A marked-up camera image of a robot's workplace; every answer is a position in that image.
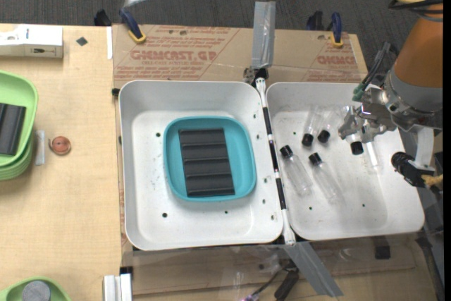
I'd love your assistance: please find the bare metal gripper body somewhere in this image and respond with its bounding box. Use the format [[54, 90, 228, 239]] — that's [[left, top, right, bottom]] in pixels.
[[359, 84, 444, 134]]

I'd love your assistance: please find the clear plastic bottle black cap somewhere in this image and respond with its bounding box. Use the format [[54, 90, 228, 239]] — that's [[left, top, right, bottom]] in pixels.
[[316, 109, 343, 145], [344, 132, 366, 156], [308, 152, 345, 205], [301, 107, 327, 148], [279, 145, 314, 197]]

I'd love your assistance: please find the white plastic tray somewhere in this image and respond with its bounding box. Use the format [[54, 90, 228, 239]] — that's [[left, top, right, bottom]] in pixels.
[[264, 82, 426, 242], [118, 80, 285, 252]]

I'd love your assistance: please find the thin black and white rod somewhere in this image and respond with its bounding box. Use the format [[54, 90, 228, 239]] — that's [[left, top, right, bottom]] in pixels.
[[255, 78, 297, 246]]

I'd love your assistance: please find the brown cardboard board red print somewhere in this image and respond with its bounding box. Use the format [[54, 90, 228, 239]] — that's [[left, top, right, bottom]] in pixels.
[[111, 23, 438, 297]]

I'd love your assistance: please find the black ribbed holder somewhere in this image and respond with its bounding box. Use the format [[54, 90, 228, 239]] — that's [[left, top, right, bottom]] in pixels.
[[0, 102, 27, 156], [178, 128, 236, 198]]

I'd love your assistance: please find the blue plate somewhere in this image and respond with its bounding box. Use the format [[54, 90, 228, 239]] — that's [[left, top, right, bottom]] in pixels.
[[163, 116, 257, 203]]

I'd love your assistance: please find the brown round disc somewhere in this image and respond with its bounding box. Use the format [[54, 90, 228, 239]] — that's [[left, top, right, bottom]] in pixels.
[[49, 135, 73, 156]]

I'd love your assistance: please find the white cardboard box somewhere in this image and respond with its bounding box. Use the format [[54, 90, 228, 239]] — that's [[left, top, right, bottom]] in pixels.
[[0, 23, 65, 59]]

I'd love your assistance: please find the green plate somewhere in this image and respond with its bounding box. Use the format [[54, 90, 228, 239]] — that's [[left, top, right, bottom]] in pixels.
[[0, 142, 36, 182], [0, 276, 73, 301], [0, 70, 39, 167]]

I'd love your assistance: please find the grey can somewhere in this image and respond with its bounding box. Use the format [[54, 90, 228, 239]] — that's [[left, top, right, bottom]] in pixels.
[[21, 280, 52, 301]]

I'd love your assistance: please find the black cylinder on white bracket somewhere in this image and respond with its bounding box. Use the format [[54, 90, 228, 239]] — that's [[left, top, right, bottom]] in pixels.
[[390, 126, 437, 188]]

